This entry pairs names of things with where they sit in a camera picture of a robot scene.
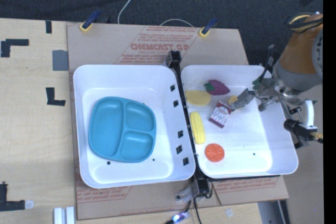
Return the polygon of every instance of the blue clamp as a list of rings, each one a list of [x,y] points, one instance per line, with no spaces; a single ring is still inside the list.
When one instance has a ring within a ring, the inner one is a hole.
[[[86,21],[84,21],[84,23],[79,26],[80,30],[83,32],[89,31],[89,29],[92,27],[92,23],[99,17],[100,13],[101,11],[99,9],[93,12],[89,18],[87,18]]]
[[[201,30],[198,32],[198,34],[201,37],[206,37],[209,34],[210,28],[217,26],[217,21],[218,21],[217,18],[213,18],[206,26],[201,28]]]

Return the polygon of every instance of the blue plate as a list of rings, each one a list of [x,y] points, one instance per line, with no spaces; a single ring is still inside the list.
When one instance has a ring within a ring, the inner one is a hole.
[[[94,106],[89,127],[89,145],[100,157],[137,163],[153,152],[156,120],[145,104],[105,97]]]

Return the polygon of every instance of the yellow toy corn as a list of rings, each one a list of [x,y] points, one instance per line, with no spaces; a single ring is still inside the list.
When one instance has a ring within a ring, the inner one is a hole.
[[[205,142],[205,131],[201,115],[194,111],[190,114],[190,125],[193,132],[195,143],[200,145]]]

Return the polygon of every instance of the black hole in bin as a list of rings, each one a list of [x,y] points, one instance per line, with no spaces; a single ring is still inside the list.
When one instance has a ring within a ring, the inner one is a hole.
[[[180,153],[181,151],[182,151],[182,145],[180,145],[176,148],[176,153]]]
[[[183,159],[183,165],[187,165],[189,163],[189,159],[188,158],[184,158]]]

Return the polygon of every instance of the wooden table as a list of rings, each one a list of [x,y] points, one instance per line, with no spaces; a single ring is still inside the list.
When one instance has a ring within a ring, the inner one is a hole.
[[[29,39],[0,58],[0,182],[8,201],[33,209],[0,212],[0,223],[52,223],[56,207],[76,206],[69,72],[53,71],[52,51],[67,51],[66,22],[0,19],[0,39]],[[46,88],[65,106],[47,105]],[[231,209],[233,215],[226,214]],[[173,212],[83,220],[77,223],[165,223]],[[183,223],[198,223],[195,211]],[[261,223],[258,205],[199,209],[202,223]]]

